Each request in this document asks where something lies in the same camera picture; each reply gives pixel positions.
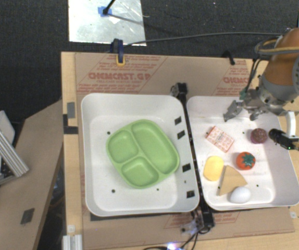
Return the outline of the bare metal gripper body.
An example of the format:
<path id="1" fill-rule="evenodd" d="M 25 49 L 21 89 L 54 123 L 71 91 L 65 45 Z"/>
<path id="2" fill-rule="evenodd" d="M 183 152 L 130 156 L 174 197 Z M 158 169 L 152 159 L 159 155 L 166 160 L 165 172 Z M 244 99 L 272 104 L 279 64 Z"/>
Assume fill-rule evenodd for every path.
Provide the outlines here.
<path id="1" fill-rule="evenodd" d="M 284 105 L 287 102 L 275 98 L 266 89 L 243 89 L 240 92 L 240 100 L 243 108 L 247 111 L 253 108 L 261 108 L 265 113 L 273 113 L 277 116 L 283 116 L 286 113 Z"/>

